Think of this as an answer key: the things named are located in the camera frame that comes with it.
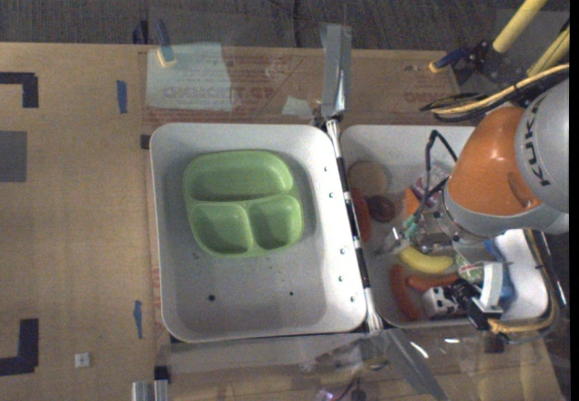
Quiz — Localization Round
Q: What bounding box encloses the green and red packet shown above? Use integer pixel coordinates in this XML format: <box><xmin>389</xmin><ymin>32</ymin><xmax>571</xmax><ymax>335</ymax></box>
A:
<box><xmin>453</xmin><ymin>249</ymin><xmax>486</xmax><ymax>285</ymax></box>

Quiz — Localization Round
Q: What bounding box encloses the white plastic tray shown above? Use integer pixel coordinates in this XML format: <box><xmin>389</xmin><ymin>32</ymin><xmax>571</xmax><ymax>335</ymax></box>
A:
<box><xmin>148</xmin><ymin>121</ymin><xmax>368</xmax><ymax>344</ymax></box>
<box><xmin>338</xmin><ymin>124</ymin><xmax>551</xmax><ymax>329</ymax></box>

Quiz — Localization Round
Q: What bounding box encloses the white and black carton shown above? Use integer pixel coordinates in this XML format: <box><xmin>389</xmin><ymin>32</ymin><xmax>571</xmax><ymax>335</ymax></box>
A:
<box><xmin>421</xmin><ymin>285</ymin><xmax>467</xmax><ymax>320</ymax></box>

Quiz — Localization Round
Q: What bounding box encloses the tan round biscuit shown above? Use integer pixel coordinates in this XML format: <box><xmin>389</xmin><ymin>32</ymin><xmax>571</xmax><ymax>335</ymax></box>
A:
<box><xmin>346</xmin><ymin>159</ymin><xmax>389</xmax><ymax>196</ymax></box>

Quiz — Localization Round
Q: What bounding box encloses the yellow banana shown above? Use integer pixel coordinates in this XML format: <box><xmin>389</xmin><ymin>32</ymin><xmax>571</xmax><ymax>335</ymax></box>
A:
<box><xmin>398</xmin><ymin>244</ymin><xmax>455</xmax><ymax>275</ymax></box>

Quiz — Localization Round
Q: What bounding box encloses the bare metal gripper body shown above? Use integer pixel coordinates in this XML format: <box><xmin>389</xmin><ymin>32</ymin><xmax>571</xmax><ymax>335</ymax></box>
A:
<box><xmin>413</xmin><ymin>203</ymin><xmax>459</xmax><ymax>255</ymax></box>

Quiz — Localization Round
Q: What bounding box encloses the brown doughnut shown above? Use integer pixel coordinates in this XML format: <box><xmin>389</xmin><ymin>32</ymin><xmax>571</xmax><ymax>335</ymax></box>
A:
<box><xmin>365</xmin><ymin>194</ymin><xmax>397</xmax><ymax>224</ymax></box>

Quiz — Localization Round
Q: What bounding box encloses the green divided plate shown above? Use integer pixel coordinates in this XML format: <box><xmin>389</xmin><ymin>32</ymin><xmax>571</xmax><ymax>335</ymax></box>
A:
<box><xmin>182</xmin><ymin>148</ymin><xmax>305</xmax><ymax>259</ymax></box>

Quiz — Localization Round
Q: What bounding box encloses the black cylinder on white bracket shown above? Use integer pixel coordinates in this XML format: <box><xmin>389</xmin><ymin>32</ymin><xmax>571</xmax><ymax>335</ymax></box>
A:
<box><xmin>451</xmin><ymin>260</ymin><xmax>506</xmax><ymax>331</ymax></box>

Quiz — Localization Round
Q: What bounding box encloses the pink and white packet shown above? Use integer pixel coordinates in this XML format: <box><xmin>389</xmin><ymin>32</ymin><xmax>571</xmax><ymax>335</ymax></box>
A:
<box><xmin>413</xmin><ymin>165</ymin><xmax>450</xmax><ymax>205</ymax></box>

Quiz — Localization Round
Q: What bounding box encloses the orange sausage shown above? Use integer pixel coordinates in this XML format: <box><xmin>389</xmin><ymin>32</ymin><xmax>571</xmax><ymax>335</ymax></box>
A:
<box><xmin>389</xmin><ymin>263</ymin><xmax>422</xmax><ymax>322</ymax></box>

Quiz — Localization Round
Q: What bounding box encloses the thin black and white rod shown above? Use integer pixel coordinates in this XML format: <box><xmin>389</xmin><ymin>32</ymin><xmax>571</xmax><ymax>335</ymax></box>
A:
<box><xmin>325</xmin><ymin>119</ymin><xmax>384</xmax><ymax>333</ymax></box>

